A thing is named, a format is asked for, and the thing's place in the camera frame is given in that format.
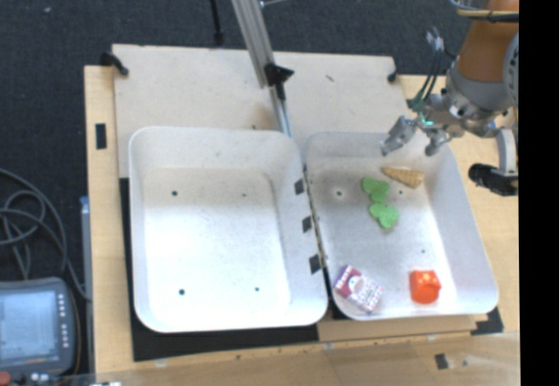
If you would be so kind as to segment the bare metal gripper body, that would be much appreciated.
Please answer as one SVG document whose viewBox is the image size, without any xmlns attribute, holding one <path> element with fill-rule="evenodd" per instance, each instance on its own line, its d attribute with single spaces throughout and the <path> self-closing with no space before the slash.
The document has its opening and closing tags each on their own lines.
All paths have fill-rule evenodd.
<svg viewBox="0 0 559 386">
<path fill-rule="evenodd" d="M 414 98 L 418 127 L 427 134 L 442 132 L 460 137 L 465 132 L 481 138 L 493 137 L 493 120 L 503 113 L 503 100 L 482 94 L 473 100 L 454 91 L 421 94 Z"/>
</svg>

